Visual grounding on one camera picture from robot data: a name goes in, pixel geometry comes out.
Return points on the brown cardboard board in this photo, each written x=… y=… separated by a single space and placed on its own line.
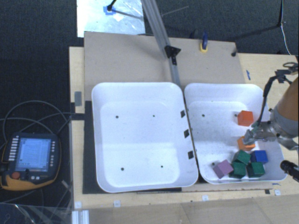
x=130 y=59

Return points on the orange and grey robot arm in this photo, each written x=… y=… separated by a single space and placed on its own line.
x=288 y=106

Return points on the green cube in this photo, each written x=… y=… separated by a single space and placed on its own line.
x=243 y=157
x=256 y=170
x=238 y=169

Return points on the black cylinder on white bracket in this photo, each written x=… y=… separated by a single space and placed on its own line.
x=289 y=167

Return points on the white plastic tray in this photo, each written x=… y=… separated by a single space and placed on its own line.
x=215 y=134
x=140 y=136

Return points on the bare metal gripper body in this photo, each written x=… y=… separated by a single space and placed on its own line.
x=266 y=130

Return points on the orange cube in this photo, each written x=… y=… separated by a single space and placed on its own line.
x=241 y=145
x=245 y=118

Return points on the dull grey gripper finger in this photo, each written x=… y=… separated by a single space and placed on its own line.
x=253 y=136
x=247 y=137

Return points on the purple cube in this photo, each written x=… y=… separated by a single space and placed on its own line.
x=223 y=169

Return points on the blue cube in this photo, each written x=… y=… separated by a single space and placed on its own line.
x=259 y=156

